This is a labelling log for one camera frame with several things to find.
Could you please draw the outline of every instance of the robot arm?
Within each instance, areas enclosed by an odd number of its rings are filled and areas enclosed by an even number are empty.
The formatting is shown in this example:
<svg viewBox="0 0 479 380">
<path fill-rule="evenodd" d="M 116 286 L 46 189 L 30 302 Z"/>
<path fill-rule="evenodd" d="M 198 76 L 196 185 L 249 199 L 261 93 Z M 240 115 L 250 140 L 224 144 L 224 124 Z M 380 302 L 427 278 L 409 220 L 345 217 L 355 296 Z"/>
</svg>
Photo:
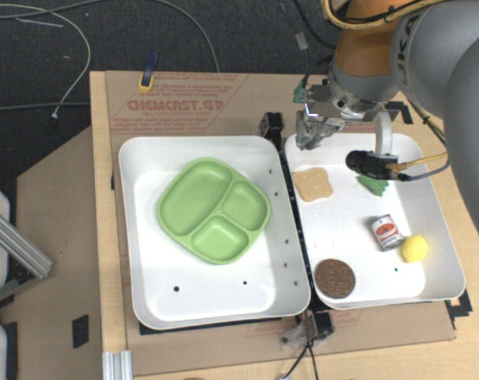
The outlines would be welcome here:
<svg viewBox="0 0 479 380">
<path fill-rule="evenodd" d="M 423 7 L 396 19 L 396 9 L 413 1 Z M 306 91 L 296 141 L 310 150 L 347 122 L 373 120 L 375 150 L 351 152 L 347 165 L 370 177 L 397 178 L 386 167 L 397 163 L 386 104 L 401 90 L 414 106 L 443 119 L 454 176 L 479 232 L 479 0 L 437 1 L 351 0 L 350 27 L 340 34 L 327 84 Z M 329 4 L 327 11 L 336 19 Z M 394 21 L 378 15 L 390 11 Z M 364 18 L 380 25 L 368 27 Z"/>
</svg>

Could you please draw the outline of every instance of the red and white can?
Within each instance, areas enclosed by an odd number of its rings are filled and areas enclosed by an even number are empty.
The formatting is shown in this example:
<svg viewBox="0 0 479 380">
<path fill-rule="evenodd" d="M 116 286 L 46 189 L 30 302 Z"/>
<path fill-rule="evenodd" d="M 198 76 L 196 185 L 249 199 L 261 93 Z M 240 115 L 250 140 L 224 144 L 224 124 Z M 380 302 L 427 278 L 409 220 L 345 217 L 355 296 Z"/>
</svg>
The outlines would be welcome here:
<svg viewBox="0 0 479 380">
<path fill-rule="evenodd" d="M 371 224 L 371 230 L 382 250 L 395 248 L 403 242 L 403 236 L 390 214 L 383 215 L 374 221 Z"/>
</svg>

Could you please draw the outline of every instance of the wooden edge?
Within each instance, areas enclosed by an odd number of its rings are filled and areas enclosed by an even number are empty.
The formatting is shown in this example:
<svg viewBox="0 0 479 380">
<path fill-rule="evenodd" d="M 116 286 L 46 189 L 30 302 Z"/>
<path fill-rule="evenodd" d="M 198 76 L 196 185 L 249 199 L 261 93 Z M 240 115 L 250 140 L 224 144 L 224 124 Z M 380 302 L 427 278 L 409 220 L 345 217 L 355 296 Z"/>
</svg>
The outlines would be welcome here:
<svg viewBox="0 0 479 380">
<path fill-rule="evenodd" d="M 97 208 L 103 352 L 127 349 L 127 331 L 120 270 L 116 201 L 111 189 L 112 158 L 105 72 L 90 72 L 93 168 Z"/>
</svg>

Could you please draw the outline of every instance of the toy lemon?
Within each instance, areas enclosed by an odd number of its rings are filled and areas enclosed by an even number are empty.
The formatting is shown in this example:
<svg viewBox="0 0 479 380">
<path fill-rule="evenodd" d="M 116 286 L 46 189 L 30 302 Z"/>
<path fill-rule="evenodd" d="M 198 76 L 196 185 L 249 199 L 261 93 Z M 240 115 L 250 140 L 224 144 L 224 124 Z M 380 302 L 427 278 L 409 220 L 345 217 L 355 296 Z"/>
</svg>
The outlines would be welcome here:
<svg viewBox="0 0 479 380">
<path fill-rule="evenodd" d="M 418 262 L 428 254 L 428 243 L 422 235 L 412 235 L 403 242 L 401 253 L 408 263 Z"/>
</svg>

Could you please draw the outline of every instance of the wooden table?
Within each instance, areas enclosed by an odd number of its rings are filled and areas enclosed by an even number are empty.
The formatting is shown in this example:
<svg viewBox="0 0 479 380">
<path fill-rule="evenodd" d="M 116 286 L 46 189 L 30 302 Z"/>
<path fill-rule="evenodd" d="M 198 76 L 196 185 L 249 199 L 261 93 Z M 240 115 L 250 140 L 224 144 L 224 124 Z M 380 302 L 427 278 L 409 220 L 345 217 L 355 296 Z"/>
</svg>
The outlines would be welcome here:
<svg viewBox="0 0 479 380">
<path fill-rule="evenodd" d="M 297 77 L 290 75 L 286 78 L 294 82 L 298 80 Z M 111 190 L 112 158 L 105 72 L 90 73 L 90 88 L 102 343 L 103 352 L 118 353 L 127 350 L 127 335 L 120 275 L 116 203 Z M 419 122 L 419 125 L 410 128 L 396 122 L 393 128 L 415 139 L 424 154 L 439 153 L 441 144 L 419 120 L 416 122 Z M 432 181 L 450 235 L 462 262 L 473 312 L 469 317 L 456 321 L 457 338 L 449 342 L 319 355 L 317 366 L 321 378 L 326 380 L 479 379 L 479 237 L 466 212 L 451 171 L 447 170 L 434 176 Z M 285 373 L 291 364 L 291 360 L 279 360 L 141 378 L 146 380 L 186 378 L 274 380 L 276 376 L 279 377 Z M 311 360 L 304 359 L 291 377 L 293 379 L 313 378 Z"/>
</svg>

